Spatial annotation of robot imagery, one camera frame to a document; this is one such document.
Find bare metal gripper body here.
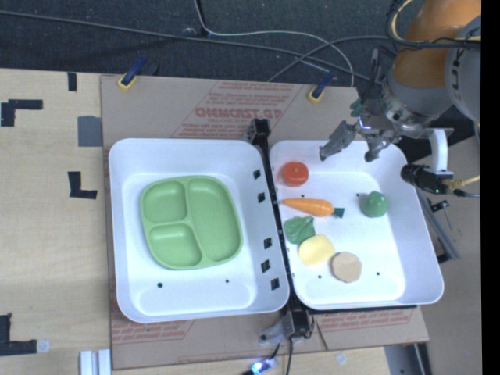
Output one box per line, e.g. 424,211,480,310
354,98,435,145

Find red tomato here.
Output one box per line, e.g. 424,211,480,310
282,161,310,188

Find green pear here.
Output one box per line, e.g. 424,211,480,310
359,190,390,219

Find orange carrot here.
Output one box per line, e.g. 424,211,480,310
281,198,345,219

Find green lettuce leaf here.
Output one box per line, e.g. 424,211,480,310
283,215,316,246

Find white plastic tray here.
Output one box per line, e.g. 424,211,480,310
269,139,445,311
108,137,291,324

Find yellow potato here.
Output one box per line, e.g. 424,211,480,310
298,234,336,266

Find tan round biscuit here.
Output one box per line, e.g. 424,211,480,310
330,251,363,284

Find green divided plate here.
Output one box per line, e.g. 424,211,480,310
139,175,245,271

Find brown cardboard board red print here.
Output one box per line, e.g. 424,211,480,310
99,74,430,370

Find black cylinder on white bracket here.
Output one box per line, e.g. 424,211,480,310
400,127,455,195

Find black block with thin wires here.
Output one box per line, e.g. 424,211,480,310
280,309,315,340
246,118,272,146

